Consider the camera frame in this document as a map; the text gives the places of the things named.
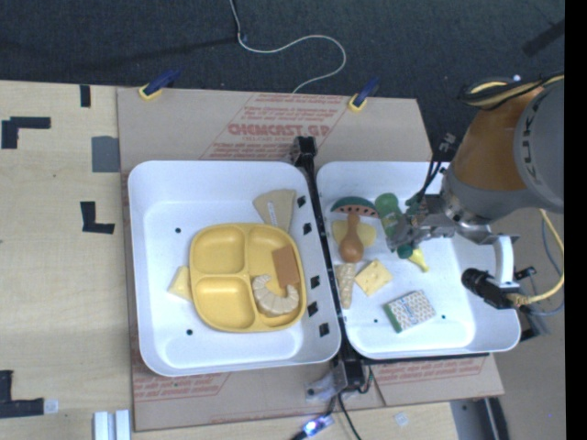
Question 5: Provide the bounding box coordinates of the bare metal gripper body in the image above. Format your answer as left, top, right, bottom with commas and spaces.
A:
411, 193, 493, 246

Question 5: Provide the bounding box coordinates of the green plastic bottle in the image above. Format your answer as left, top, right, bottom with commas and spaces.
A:
374, 192, 415, 260

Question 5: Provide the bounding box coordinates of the yellow flat slice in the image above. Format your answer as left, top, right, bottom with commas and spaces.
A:
330, 219, 378, 249

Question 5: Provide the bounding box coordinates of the yellow cheese slice with holes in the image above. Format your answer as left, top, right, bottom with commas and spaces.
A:
353, 258, 394, 298

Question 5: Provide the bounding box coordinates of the watermelon slice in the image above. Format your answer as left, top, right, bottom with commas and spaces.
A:
330, 195, 379, 220

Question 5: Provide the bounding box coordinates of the pale yellow corn cob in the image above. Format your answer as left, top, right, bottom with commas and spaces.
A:
333, 261, 359, 311

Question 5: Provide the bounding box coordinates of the patterned green-edged carton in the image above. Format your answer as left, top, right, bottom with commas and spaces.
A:
382, 289, 437, 335

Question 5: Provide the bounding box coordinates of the white plastic tray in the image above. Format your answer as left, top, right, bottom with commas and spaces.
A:
127, 159, 343, 378
316, 160, 523, 361

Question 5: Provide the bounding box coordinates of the beige pizza slice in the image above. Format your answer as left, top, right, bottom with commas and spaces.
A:
251, 188, 298, 237

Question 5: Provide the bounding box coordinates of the beige croissant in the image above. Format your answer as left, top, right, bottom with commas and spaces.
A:
250, 273, 301, 317

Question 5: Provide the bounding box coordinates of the yellow divided plate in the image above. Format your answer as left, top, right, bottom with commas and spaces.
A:
188, 222, 308, 335

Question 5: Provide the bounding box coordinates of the yellow cheese wedge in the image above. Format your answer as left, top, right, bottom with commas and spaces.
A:
165, 265, 192, 302

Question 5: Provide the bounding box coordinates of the brown cardboard board red print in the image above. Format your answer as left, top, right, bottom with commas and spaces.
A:
116, 87, 506, 433

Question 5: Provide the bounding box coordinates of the black cylinder on white bracket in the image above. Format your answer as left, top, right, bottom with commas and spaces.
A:
460, 234, 522, 312

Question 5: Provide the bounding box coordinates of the black block with wires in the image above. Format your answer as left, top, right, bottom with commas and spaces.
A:
335, 357, 373, 394
290, 135, 319, 169

